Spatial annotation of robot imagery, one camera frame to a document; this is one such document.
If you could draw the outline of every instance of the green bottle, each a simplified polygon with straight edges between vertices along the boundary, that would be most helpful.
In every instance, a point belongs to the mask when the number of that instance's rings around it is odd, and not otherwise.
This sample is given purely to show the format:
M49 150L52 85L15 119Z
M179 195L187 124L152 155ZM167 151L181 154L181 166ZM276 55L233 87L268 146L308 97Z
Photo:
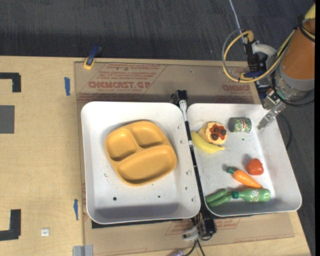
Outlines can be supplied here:
M232 191L231 194L233 199L241 198L248 202L268 202L271 198L270 190L266 188L247 188L243 191Z

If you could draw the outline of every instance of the green can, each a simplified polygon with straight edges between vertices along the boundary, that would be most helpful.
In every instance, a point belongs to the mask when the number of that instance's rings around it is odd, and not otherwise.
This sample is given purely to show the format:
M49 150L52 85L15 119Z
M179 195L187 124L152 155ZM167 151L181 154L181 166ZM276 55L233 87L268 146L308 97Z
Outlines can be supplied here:
M252 124L249 118L233 117L230 118L228 127L230 132L250 132Z

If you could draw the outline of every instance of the carrot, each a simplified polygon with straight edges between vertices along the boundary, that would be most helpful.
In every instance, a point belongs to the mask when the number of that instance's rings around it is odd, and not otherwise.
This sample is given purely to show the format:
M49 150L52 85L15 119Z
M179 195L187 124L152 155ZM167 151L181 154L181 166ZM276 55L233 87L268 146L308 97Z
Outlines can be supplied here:
M233 177L244 185L247 185L251 188L261 189L262 186L256 182L249 174L244 172L243 170L233 170L231 167L228 167L226 170L227 173L233 174Z

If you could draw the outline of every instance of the yellow cable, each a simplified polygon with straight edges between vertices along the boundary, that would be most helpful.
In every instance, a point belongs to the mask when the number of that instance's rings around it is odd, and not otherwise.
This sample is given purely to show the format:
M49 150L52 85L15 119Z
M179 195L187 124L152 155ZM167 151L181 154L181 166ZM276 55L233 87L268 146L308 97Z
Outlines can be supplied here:
M312 5L312 7L309 9L309 11L305 14L304 18L305 19L313 19L316 17L316 4L314 3ZM287 39L283 42L283 44L280 46L280 48L278 49L277 51L277 59L276 61L273 63L273 65L261 76L257 77L257 78L254 78L254 79L246 79L246 80L241 80L240 77L238 79L232 77L231 75L229 75L226 67L225 67L225 64L223 63L222 67L223 67L223 71L225 73L225 75L232 81L234 82L238 82L238 83L253 83L253 82L256 82L258 80L261 80L262 78L266 77L275 67L276 65L278 65L278 63L280 62L281 60L281 56L284 54L284 51L282 51L283 48L286 47L288 41L291 39L291 37L293 36L293 34L296 32L296 30L294 29L290 35L287 37ZM307 30L305 30L305 32L311 37L311 38L316 38L315 35L312 35L310 34ZM225 50L225 53L223 55L223 58L224 58L224 61L226 61L227 59L227 54L228 54L228 51L229 49L233 46L233 44L239 40L239 38L241 38L242 36L246 35L247 34L247 37L249 39L250 42L252 42L254 40L254 34L251 30L248 30L248 31L245 31L243 33L241 33L240 35L238 35L235 39L232 40L232 42L228 45L228 47L226 48Z
M311 34L307 29L305 29L304 27L302 27L302 29L304 30L304 32L312 39L316 39L316 36L314 34Z
M308 12L305 14L305 19L313 19L316 17L316 4L314 3Z
M241 38L242 36L244 36L244 35L246 35L246 34L248 34L248 33L252 33L252 31L251 31L251 30L245 31L245 32L241 33L240 35L238 35L235 39L233 39L233 40L231 41L231 43L228 45L228 47L226 48L225 53L224 53L224 55L223 55L224 60L227 59L228 51L229 51L229 49L232 47L232 45L233 45L237 40L239 40L239 38ZM266 71L263 75L258 76L257 78L254 78L254 79L250 79L250 80L241 80L240 77L239 77L238 79L236 79L236 78L234 78L234 77L232 77L232 76L229 75L229 73L228 73L227 70L226 70L225 65L222 65L222 67L223 67L223 71L224 71L225 75L226 75L230 80L232 80L232 81L234 81L234 82L238 82L238 83L249 83L249 82L256 82L256 81L261 80L262 78L266 77L266 76L274 69L274 67L280 62L280 60L281 60L281 58L278 57L277 60L273 63L273 65L268 69L268 71Z

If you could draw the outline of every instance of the yellow plate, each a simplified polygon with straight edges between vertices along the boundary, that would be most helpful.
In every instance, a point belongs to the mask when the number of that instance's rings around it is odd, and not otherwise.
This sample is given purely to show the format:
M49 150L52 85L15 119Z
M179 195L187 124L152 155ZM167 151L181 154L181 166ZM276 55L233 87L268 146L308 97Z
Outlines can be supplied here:
M119 178L142 186L173 171L177 155L162 130L151 121L137 121L112 131L105 151Z

